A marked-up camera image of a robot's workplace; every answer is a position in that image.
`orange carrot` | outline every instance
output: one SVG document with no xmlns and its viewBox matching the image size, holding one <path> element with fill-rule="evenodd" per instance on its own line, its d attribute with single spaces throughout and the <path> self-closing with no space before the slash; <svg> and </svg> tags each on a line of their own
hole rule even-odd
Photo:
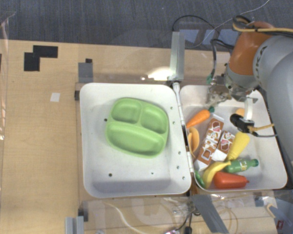
<svg viewBox="0 0 293 234">
<path fill-rule="evenodd" d="M 207 109 L 203 109 L 198 112 L 189 122 L 187 123 L 187 128 L 197 125 L 210 117 L 210 112 Z"/>
</svg>

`green bottle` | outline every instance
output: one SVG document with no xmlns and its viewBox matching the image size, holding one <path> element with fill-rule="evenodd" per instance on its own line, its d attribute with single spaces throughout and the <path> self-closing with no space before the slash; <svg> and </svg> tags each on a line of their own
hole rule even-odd
<svg viewBox="0 0 293 234">
<path fill-rule="evenodd" d="M 225 171 L 227 173 L 238 173 L 242 171 L 246 171 L 251 166 L 256 167 L 258 166 L 258 160 L 257 159 L 236 159 L 231 161 L 231 165 L 225 167 Z"/>
</svg>

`green plate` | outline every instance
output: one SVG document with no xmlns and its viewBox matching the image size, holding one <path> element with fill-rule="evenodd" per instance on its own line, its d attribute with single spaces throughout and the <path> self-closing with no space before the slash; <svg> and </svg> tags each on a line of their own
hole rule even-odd
<svg viewBox="0 0 293 234">
<path fill-rule="evenodd" d="M 115 149 L 141 157 L 155 157 L 165 148 L 168 116 L 151 103 L 122 98 L 112 106 L 105 137 Z"/>
</svg>

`red bottle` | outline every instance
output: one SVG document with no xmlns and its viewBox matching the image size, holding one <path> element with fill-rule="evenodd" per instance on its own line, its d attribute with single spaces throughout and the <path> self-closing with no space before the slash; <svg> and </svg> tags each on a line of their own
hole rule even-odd
<svg viewBox="0 0 293 234">
<path fill-rule="evenodd" d="M 214 184 L 218 189 L 241 188 L 245 187 L 247 183 L 249 181 L 246 177 L 237 174 L 216 172 L 214 176 Z"/>
</svg>

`wooden table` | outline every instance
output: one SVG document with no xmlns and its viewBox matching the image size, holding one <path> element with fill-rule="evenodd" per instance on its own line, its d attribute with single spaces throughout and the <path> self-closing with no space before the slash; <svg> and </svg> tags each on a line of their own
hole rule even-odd
<svg viewBox="0 0 293 234">
<path fill-rule="evenodd" d="M 33 52 L 33 45 L 58 46 L 58 58 L 41 58 L 39 72 L 25 72 L 24 53 Z M 0 234 L 62 234 L 65 218 L 77 215 L 79 178 L 74 92 L 78 63 L 85 59 L 92 59 L 97 78 L 109 74 L 139 77 L 153 68 L 169 66 L 170 50 L 9 41 Z M 211 52 L 187 50 L 186 75 L 204 82 L 212 67 L 211 60 Z M 53 93 L 60 93 L 59 102 L 50 101 Z M 239 220 L 238 233 L 250 227 L 254 233 L 276 233 L 273 219 L 264 209 L 251 210 L 254 217 Z M 194 234 L 209 233 L 201 217 L 193 219 L 192 227 Z M 154 230 L 161 230 L 158 228 L 144 226 L 138 231 L 116 228 L 107 233 L 156 233 Z M 85 233 L 94 234 L 95 230 Z"/>
</svg>

